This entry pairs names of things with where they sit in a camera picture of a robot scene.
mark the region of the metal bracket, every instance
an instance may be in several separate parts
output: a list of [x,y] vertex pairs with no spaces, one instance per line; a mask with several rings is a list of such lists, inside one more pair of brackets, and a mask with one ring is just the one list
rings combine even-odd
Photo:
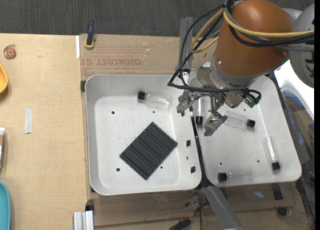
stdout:
[[180,114],[182,111],[188,109],[196,101],[195,97],[198,92],[193,92],[185,89],[182,95],[179,97],[179,104],[176,107],[176,111]]
[[208,186],[203,192],[224,230],[243,229],[236,213],[219,187]]
[[73,230],[94,230],[94,212],[87,210],[86,212],[77,211],[73,213]]
[[[185,44],[183,46],[183,51],[182,51],[182,61],[180,61],[180,54],[181,54],[181,48],[182,44],[184,41],[184,38],[187,34],[188,29],[191,27],[193,24],[194,20],[192,17],[187,17],[183,18],[180,20],[180,47],[179,47],[179,66],[182,64],[182,61],[188,56],[190,53],[190,46],[192,43],[192,31],[193,29],[190,30],[188,36],[186,37]],[[190,72],[192,70],[192,60],[194,56],[192,55],[188,61],[185,63],[185,65],[182,67],[182,71],[188,71]]]
[[216,112],[215,114],[211,114],[209,118],[205,121],[204,124],[204,135],[206,137],[212,136],[212,134],[226,121],[228,117],[226,115],[221,115]]

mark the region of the glass vial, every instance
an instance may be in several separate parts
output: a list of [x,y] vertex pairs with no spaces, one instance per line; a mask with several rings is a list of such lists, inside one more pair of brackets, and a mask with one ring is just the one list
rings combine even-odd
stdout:
[[271,165],[274,172],[281,169],[277,151],[275,149],[274,138],[267,136],[262,140],[265,157],[268,163]]
[[138,101],[144,102],[147,106],[152,108],[169,109],[171,100],[160,94],[151,94],[143,91],[138,92]]
[[233,170],[229,172],[220,172],[218,181],[220,183],[248,183],[254,178],[252,170]]
[[205,114],[205,100],[204,98],[199,98],[193,104],[193,114],[195,116],[195,123],[197,125],[202,125],[204,123]]
[[300,222],[308,226],[311,226],[314,222],[311,215],[299,211],[295,207],[278,207],[276,212],[280,217],[283,217],[286,220],[292,220],[292,222]]
[[224,123],[232,127],[253,128],[256,125],[254,120],[248,119],[246,116],[230,110],[225,111],[225,115],[227,116],[227,119]]

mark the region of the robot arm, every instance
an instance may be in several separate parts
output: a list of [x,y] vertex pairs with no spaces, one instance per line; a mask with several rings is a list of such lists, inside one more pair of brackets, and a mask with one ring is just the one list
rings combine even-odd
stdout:
[[[250,107],[256,105],[262,94],[249,89],[250,85],[288,59],[299,78],[314,87],[314,4],[300,12],[282,9],[268,0],[226,0],[194,40],[197,41],[207,27],[216,25],[222,16],[219,36],[210,43],[217,41],[211,64],[197,70],[198,85],[186,83],[181,65],[168,83],[184,90],[179,98],[178,113],[191,108],[201,97],[210,96],[212,114],[204,124],[206,136],[211,136],[226,120],[218,113],[219,107],[226,104],[235,108],[242,102]],[[198,49],[208,33],[196,46],[195,42],[191,44],[191,53],[208,47]],[[184,85],[173,84],[178,75]]]

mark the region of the cardboard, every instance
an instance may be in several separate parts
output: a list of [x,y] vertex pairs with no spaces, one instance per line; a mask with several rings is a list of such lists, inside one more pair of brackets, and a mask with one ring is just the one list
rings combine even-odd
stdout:
[[[70,230],[74,212],[87,202],[76,36],[1,33],[1,50],[9,44],[15,58],[0,57],[8,76],[0,94],[0,181],[10,193],[11,229]],[[32,109],[30,134],[26,109]]]
[[[81,80],[98,74],[170,75],[178,64],[179,38],[134,35],[96,34],[93,49],[84,47],[86,34],[80,35]],[[210,61],[215,46],[195,54],[192,68]],[[86,98],[82,93],[85,157],[87,176],[87,205],[94,208],[95,226],[133,224],[169,219],[182,219],[194,215],[196,200],[204,201],[201,189],[173,192],[102,196],[90,185],[88,165],[88,136]],[[222,188],[236,212],[275,209],[292,206],[297,190],[294,183],[281,185],[250,185]],[[202,214],[214,215],[210,206]]]

